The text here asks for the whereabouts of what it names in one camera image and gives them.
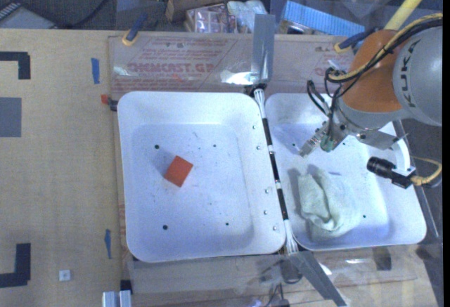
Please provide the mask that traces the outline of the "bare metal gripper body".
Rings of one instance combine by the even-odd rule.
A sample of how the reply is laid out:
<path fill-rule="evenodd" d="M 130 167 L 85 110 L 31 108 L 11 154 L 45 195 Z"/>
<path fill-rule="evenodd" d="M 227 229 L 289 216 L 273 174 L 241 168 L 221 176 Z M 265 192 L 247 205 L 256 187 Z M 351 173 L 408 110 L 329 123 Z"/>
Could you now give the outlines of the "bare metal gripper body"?
<path fill-rule="evenodd" d="M 347 137 L 354 137 L 360 143 L 379 150 L 386 150 L 399 141 L 399 137 L 380 131 L 379 129 L 359 129 L 351 123 L 335 122 L 328 119 L 309 139 L 309 154 L 320 148 L 331 152 L 343 143 Z"/>

